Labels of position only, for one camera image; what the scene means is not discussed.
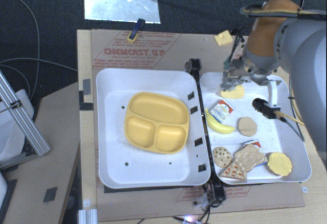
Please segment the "banana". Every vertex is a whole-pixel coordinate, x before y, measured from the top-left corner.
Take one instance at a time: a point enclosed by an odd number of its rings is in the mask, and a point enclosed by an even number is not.
[[[221,124],[219,121],[217,121],[214,116],[210,114],[207,108],[205,109],[205,115],[208,126],[215,132],[218,132],[220,134],[229,134],[235,131],[234,127]]]

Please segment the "yellow divided tray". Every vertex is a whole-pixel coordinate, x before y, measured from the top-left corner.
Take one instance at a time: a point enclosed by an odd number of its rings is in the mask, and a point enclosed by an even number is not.
[[[163,154],[179,152],[189,135],[189,110],[178,99],[139,92],[129,101],[125,136],[134,146]]]

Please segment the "yellow sponge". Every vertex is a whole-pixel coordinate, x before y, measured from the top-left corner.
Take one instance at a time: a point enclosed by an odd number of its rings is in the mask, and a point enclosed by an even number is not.
[[[224,32],[219,33],[217,36],[215,36],[215,40],[219,46],[233,42],[233,38],[231,37],[228,30],[225,30]]]

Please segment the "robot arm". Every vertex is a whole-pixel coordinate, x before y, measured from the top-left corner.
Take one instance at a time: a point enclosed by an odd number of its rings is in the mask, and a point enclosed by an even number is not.
[[[302,12],[292,1],[270,0],[255,13],[262,17],[254,22],[242,57],[227,65],[221,88],[249,80],[268,85],[267,76],[281,66],[290,74],[299,112],[326,166],[326,12]]]

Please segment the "dark floor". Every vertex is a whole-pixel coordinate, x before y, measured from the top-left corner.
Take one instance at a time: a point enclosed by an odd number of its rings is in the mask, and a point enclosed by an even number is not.
[[[77,68],[77,29],[131,30],[132,23],[84,19],[84,0],[23,0],[34,12],[40,31],[40,57]],[[267,0],[158,0],[161,24],[146,24],[146,31],[216,34],[241,28],[252,22],[239,14],[244,5]],[[304,9],[326,10],[326,0],[305,0]],[[37,37],[33,18],[18,0],[0,0],[0,64],[9,58],[37,57]],[[36,63],[7,62],[29,80],[33,88]],[[26,82],[9,67],[0,66],[14,89]],[[77,73],[49,64],[40,64],[39,80],[32,99],[40,98],[77,81]]]

